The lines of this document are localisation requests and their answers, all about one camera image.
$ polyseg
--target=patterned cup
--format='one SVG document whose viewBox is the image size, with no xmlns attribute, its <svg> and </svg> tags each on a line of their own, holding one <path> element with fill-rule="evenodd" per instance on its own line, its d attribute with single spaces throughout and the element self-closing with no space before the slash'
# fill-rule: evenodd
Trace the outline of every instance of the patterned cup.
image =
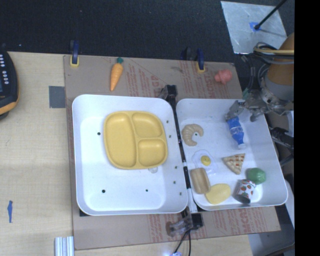
<svg viewBox="0 0 320 256">
<path fill-rule="evenodd" d="M 236 192 L 235 199 L 243 204 L 250 204 L 256 184 L 249 179 L 242 179 Z"/>
</svg>

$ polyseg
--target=carrot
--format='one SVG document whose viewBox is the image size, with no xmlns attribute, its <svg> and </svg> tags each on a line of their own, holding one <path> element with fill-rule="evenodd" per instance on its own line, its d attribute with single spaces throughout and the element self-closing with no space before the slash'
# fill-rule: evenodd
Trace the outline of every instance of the carrot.
<svg viewBox="0 0 320 256">
<path fill-rule="evenodd" d="M 116 59 L 116 64 L 114 64 L 111 69 L 110 91 L 113 91 L 116 88 L 120 76 L 124 71 L 124 67 L 121 64 L 123 61 L 124 60 L 121 57 L 118 57 Z"/>
</svg>

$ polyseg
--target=pizza slice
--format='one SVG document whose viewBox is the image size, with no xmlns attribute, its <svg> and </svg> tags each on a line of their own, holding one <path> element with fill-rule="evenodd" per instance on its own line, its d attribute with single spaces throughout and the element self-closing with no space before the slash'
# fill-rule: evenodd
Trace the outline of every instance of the pizza slice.
<svg viewBox="0 0 320 256">
<path fill-rule="evenodd" d="M 223 158 L 223 162 L 226 164 L 226 166 L 229 167 L 231 171 L 233 171 L 235 174 L 239 175 L 241 173 L 242 164 L 245 160 L 245 153 L 235 154 L 231 156 L 227 156 Z"/>
</svg>

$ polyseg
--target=black device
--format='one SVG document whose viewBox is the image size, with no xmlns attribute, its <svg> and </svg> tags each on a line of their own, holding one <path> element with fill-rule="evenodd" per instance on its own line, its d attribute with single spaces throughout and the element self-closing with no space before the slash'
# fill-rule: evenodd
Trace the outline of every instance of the black device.
<svg viewBox="0 0 320 256">
<path fill-rule="evenodd" d="M 16 69 L 5 45 L 0 48 L 0 120 L 5 118 L 19 101 Z"/>
</svg>

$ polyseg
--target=cardboard sheet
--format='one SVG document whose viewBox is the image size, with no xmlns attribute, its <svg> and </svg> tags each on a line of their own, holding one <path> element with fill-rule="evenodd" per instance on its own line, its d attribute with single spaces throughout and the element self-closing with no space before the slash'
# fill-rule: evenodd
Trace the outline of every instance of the cardboard sheet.
<svg viewBox="0 0 320 256">
<path fill-rule="evenodd" d="M 80 56 L 79 66 L 70 66 L 64 56 L 65 95 L 68 125 L 69 162 L 76 250 L 178 241 L 170 237 L 168 222 L 176 223 L 181 214 L 139 214 L 86 216 L 76 199 L 75 157 L 72 125 L 72 102 L 82 94 L 158 97 L 165 85 L 177 86 L 177 100 L 241 99 L 242 91 L 232 63 L 205 62 L 205 72 L 197 73 L 196 62 L 123 58 L 124 71 L 114 91 L 110 91 L 110 72 L 116 57 Z M 219 70 L 229 69 L 232 79 L 226 85 L 216 82 Z M 273 206 L 201 212 L 204 226 L 191 234 L 192 239 L 236 236 L 280 230 Z"/>
</svg>

